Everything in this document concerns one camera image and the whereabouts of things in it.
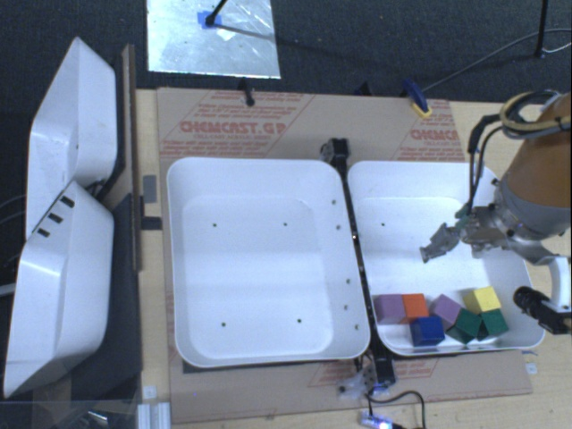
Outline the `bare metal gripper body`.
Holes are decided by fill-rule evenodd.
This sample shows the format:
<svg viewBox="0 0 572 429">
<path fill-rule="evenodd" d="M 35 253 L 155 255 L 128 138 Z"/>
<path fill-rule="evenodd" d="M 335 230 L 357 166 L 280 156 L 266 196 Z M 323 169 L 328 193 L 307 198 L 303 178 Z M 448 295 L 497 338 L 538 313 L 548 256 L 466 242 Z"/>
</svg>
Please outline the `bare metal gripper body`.
<svg viewBox="0 0 572 429">
<path fill-rule="evenodd" d="M 492 203 L 475 207 L 460 239 L 479 256 L 485 250 L 512 251 L 532 265 L 548 265 L 559 257 L 543 241 L 559 234 L 559 209 L 525 203 L 521 208 Z"/>
</svg>

